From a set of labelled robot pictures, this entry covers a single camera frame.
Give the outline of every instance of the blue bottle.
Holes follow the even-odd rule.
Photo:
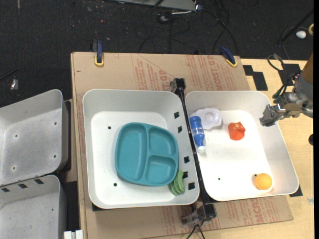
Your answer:
[[[203,153],[206,151],[206,148],[204,146],[205,134],[201,124],[201,119],[199,116],[192,116],[189,118],[189,122],[197,150],[199,153]]]

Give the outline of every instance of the teal plate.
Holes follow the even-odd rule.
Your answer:
[[[115,167],[123,180],[146,186],[163,186],[175,178],[178,147],[168,130],[145,123],[129,123],[120,132]]]

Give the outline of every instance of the orange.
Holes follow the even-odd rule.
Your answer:
[[[267,173],[260,173],[255,178],[255,184],[259,190],[267,190],[273,185],[273,180]]]

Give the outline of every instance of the cardboard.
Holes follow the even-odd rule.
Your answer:
[[[249,90],[242,63],[230,67],[222,56],[104,53],[104,66],[94,53],[71,54],[78,165],[80,224],[87,239],[142,239],[189,233],[181,217],[190,206],[93,211],[88,195],[82,98],[90,89],[168,90],[174,78],[185,78],[186,90]],[[220,230],[293,219],[287,197],[219,202],[217,218],[202,230]]]

